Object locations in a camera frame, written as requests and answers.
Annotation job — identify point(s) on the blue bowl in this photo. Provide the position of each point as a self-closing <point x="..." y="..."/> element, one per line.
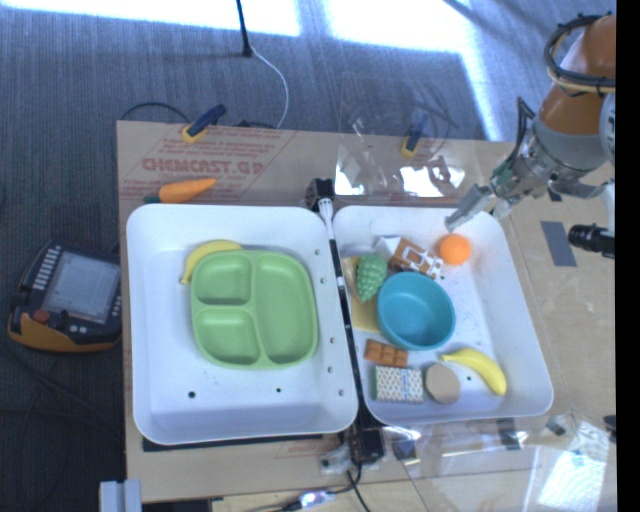
<point x="415" y="312"/>

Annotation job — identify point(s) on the yellow banana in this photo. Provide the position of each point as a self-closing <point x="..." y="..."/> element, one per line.
<point x="480" y="365"/>
<point x="207" y="249"/>

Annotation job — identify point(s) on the green and yellow patterned packet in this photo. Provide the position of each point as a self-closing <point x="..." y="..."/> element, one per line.
<point x="398" y="384"/>

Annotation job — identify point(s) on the yellow flat slice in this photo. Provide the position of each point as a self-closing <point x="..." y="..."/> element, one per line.
<point x="364" y="316"/>

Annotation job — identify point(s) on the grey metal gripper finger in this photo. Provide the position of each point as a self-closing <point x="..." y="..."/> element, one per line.
<point x="503" y="209"/>
<point x="470" y="207"/>

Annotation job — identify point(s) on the orange ball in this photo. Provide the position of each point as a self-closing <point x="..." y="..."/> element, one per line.
<point x="454" y="249"/>

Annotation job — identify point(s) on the orange carrot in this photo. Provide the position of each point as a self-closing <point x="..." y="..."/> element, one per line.
<point x="185" y="191"/>

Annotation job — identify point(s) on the green grapes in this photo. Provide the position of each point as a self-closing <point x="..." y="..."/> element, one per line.
<point x="371" y="275"/>

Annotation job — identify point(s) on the black cylinder on white bracket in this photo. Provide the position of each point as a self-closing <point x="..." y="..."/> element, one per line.
<point x="592" y="239"/>

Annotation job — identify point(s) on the brown biscuit bar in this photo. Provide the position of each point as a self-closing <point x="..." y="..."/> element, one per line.
<point x="385" y="353"/>

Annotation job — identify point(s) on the brown cardboard board red print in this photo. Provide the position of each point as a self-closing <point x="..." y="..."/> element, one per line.
<point x="280" y="160"/>

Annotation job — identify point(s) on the round brown biscuit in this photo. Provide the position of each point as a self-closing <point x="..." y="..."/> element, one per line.
<point x="442" y="383"/>

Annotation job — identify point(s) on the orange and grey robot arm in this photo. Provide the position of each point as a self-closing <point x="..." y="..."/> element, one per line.
<point x="575" y="107"/>

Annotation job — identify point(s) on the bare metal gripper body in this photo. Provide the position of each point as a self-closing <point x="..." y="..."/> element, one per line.
<point x="520" y="180"/>

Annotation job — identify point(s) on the white plastic tray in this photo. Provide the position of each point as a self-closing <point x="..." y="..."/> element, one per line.
<point x="500" y="310"/>
<point x="165" y="325"/>

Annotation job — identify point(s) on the green divided plate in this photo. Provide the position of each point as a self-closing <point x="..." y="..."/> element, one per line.
<point x="280" y="305"/>

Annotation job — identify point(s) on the brown and white carton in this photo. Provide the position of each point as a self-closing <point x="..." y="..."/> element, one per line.
<point x="412" y="257"/>

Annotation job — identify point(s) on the thin black and white rod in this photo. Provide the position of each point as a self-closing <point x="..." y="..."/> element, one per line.
<point x="341" y="280"/>

